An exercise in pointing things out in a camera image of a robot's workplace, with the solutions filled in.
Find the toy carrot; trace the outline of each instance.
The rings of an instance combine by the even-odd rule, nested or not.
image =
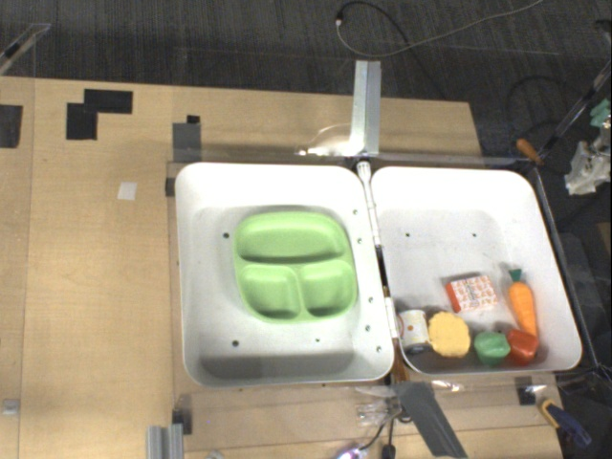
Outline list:
[[[522,271],[520,269],[510,271],[510,277],[513,280],[513,284],[508,291],[510,302],[513,305],[518,326],[537,337],[534,295],[529,286],[520,281],[521,275]]]

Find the white sticker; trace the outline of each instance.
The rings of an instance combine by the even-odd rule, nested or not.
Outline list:
[[[121,182],[117,198],[120,201],[136,201],[136,187],[138,187],[136,182]]]

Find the wooden table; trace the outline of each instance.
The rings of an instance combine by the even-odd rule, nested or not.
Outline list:
[[[66,104],[83,102],[85,88],[133,91],[133,113],[100,114],[97,141],[67,141]],[[22,459],[143,458],[146,428],[167,426],[173,407],[164,193],[172,122],[200,116],[209,145],[293,151],[320,129],[350,122],[352,99],[3,77],[0,103],[23,105],[23,131],[33,131],[17,149],[0,149],[0,235],[28,236],[0,243],[0,400],[21,398],[20,420],[0,416],[0,457],[16,457],[18,444]],[[469,107],[453,102],[384,99],[381,147],[480,154]],[[122,182],[138,184],[134,201],[118,199]],[[537,379],[538,396],[559,401],[554,378]],[[560,457],[554,430],[508,389],[490,387],[482,400],[439,397],[468,453]],[[219,426],[219,444],[231,444],[230,418],[244,414],[213,396],[204,391],[198,399]],[[354,410],[347,416],[334,405],[321,403],[319,414],[336,410],[336,428],[326,432],[335,440],[310,440],[304,430],[312,424],[300,436],[280,415],[275,443],[251,434],[222,452],[227,459],[333,458],[372,433],[356,428]],[[256,401],[249,411],[246,428],[274,417]],[[398,459],[430,457],[414,426],[398,427],[395,443]],[[191,449],[189,459],[207,456]]]

